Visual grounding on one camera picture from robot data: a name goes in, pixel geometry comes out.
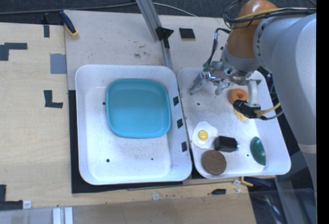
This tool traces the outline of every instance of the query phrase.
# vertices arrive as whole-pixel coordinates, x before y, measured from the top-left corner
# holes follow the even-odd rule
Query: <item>brown round cookie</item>
[[[202,154],[203,168],[212,175],[220,175],[226,168],[226,159],[222,153],[216,150],[207,150]]]

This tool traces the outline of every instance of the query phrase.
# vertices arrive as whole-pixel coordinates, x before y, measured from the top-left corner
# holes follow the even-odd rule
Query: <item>blue plastic plate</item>
[[[167,90],[151,80],[112,82],[107,89],[106,112],[111,130],[122,137],[160,137],[171,126]]]

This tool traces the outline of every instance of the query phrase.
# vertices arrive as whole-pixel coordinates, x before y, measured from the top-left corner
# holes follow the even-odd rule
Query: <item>metal pole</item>
[[[138,7],[144,17],[144,20],[150,30],[150,33],[154,41],[161,40],[156,32],[157,29],[162,28],[160,19],[155,10],[152,0],[136,0]],[[164,40],[161,40],[162,52],[164,63],[167,67],[173,69],[170,50],[168,46],[165,45]]]

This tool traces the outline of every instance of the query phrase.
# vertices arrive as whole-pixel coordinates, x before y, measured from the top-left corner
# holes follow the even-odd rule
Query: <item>white plastic tray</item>
[[[107,122],[106,90],[118,79],[149,79],[167,90],[171,128],[157,138],[116,136]],[[182,181],[192,162],[175,73],[164,66],[84,65],[76,72],[79,171],[93,185]]]
[[[194,163],[198,172],[206,178],[282,175],[287,173],[291,166],[290,156],[278,120],[248,119],[242,121],[236,117],[233,106],[228,101],[228,92],[230,89],[238,87],[248,91],[247,86],[234,85],[225,89],[221,95],[216,96],[214,93],[216,87],[209,82],[202,90],[191,96],[188,91],[189,87],[200,71],[202,71],[200,68],[184,68],[177,77]],[[262,109],[273,107],[262,74],[256,71],[251,79],[261,80],[258,85],[258,103]],[[275,115],[274,111],[266,114],[267,117],[273,115]],[[198,147],[192,141],[193,131],[200,122],[207,122],[215,127],[218,136],[234,137],[240,145],[238,151],[222,152],[226,158],[227,166],[220,175],[214,176],[204,170],[201,156],[207,149]],[[249,145],[254,136],[259,137],[263,143],[266,154],[265,166],[258,164],[252,157]]]

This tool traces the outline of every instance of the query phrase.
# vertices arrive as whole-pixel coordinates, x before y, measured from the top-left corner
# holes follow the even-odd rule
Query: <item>green spoon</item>
[[[259,137],[255,136],[251,140],[250,150],[254,160],[256,160],[257,163],[261,165],[266,165],[265,150],[262,141],[259,139]]]

